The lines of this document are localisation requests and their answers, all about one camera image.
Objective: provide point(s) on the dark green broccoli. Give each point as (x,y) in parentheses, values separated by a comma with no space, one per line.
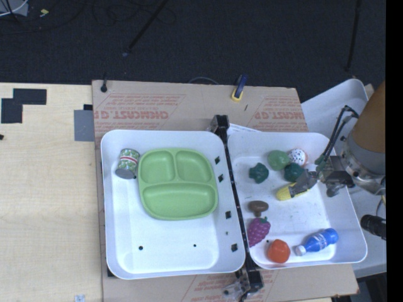
(292,171)
(258,172)

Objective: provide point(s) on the brown cardboard board red print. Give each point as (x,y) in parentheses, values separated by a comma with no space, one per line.
(176,112)

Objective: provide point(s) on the brown mushroom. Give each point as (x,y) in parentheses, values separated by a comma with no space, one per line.
(258,206)

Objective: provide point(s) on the thin black and white rod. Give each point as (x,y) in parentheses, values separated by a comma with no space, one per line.
(236,197)

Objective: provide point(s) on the white black-dotted ball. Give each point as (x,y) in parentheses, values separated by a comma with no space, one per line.
(298,156)

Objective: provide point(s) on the white plastic tray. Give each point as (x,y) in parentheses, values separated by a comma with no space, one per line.
(302,219)
(170,247)

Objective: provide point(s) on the black cylinder on white bracket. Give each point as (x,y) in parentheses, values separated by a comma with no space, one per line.
(373,226)

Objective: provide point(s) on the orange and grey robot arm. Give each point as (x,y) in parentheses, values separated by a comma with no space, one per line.
(371,127)

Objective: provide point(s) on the light green pear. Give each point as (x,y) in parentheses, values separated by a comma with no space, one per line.
(278,159)

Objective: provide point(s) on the purple grapes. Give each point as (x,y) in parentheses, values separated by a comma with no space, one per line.
(258,231)

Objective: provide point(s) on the green divided plate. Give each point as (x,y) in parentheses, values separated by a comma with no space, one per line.
(179,197)

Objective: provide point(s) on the orange bell pepper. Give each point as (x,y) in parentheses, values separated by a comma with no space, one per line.
(279,251)

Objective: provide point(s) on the yellow corn cob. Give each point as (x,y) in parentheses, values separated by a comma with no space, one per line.
(283,193)

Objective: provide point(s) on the blue bottle with white cap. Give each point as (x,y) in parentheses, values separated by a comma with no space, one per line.
(319,241)

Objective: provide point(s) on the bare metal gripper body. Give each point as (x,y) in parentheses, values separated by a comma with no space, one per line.
(340,175)

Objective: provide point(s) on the green and white can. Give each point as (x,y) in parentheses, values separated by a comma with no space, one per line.
(128,162)

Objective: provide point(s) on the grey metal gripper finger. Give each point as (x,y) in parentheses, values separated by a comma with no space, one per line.
(304,181)
(333,190)

